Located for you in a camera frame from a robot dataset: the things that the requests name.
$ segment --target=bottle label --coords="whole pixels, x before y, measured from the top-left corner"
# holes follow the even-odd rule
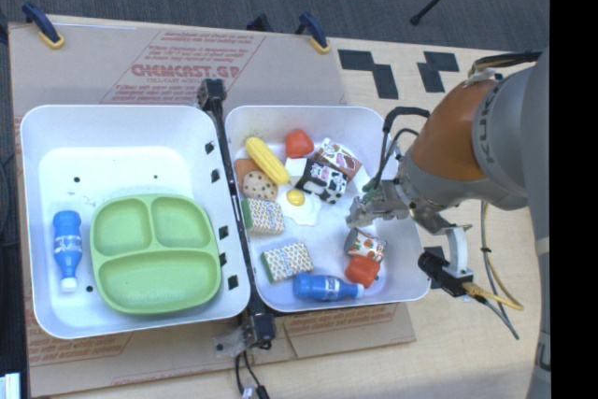
[[[83,252],[81,245],[81,236],[79,235],[62,235],[54,238],[54,254],[62,251],[77,251]]]
[[[322,297],[324,301],[334,301],[340,294],[340,281],[335,277],[326,278],[326,291]]]

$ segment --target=yellow clamp tip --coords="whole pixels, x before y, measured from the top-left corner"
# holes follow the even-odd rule
[[[58,42],[52,42],[49,38],[47,38],[43,32],[39,33],[39,38],[51,49],[57,50],[64,45],[64,37],[58,34]]]
[[[330,42],[328,42],[328,45],[326,47],[323,47],[322,45],[320,45],[318,43],[318,41],[312,36],[309,39],[309,43],[311,44],[311,46],[316,49],[316,51],[318,53],[328,53],[330,51]]]

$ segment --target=beige table surface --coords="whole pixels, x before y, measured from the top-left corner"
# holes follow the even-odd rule
[[[345,95],[341,104],[370,107],[385,116],[396,106],[433,109],[443,93],[426,93],[417,63],[425,62],[425,51],[455,55],[460,72],[440,72],[448,92],[462,81],[471,63],[493,53],[488,50],[452,49],[438,46],[394,44],[330,38]],[[371,51],[377,64],[392,67],[399,96],[380,99],[370,72],[343,70],[337,50]],[[502,71],[507,75],[529,65]],[[420,129],[421,120],[408,119],[402,126]],[[411,138],[404,135],[402,149]],[[480,203],[467,201],[446,212],[458,224],[472,224],[467,231],[469,267],[475,281],[490,289],[480,242]],[[424,247],[443,246],[445,237],[420,231]],[[521,398],[532,374],[540,320],[540,284],[533,232],[527,208],[504,212],[491,207],[487,237],[492,260],[510,292],[524,305],[523,311],[507,308],[520,335],[517,340],[489,308],[467,297],[452,298],[431,290],[422,299],[408,303],[416,341],[381,348],[362,349],[320,357],[255,365],[254,373],[272,399],[278,398]],[[242,380],[251,383],[245,368]],[[218,397],[236,398],[235,371],[224,370],[183,378],[110,387],[63,394],[61,398]]]

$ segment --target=cardboard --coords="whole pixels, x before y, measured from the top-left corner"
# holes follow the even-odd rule
[[[213,338],[236,319],[62,340],[36,323],[32,305],[19,127],[40,105],[192,105],[203,78],[225,80],[225,113],[239,105],[339,105],[343,85],[333,55],[307,36],[50,16],[64,36],[51,50],[32,24],[9,27],[17,138],[25,319],[32,397],[105,388],[233,367]],[[405,304],[333,309],[276,318],[272,363],[415,340]]]

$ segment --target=white bottle cap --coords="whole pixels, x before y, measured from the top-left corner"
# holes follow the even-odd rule
[[[60,287],[63,292],[72,292],[78,286],[77,278],[62,278],[60,280]]]
[[[365,287],[361,283],[357,284],[357,294],[355,294],[355,299],[363,298],[363,292],[365,291]]]

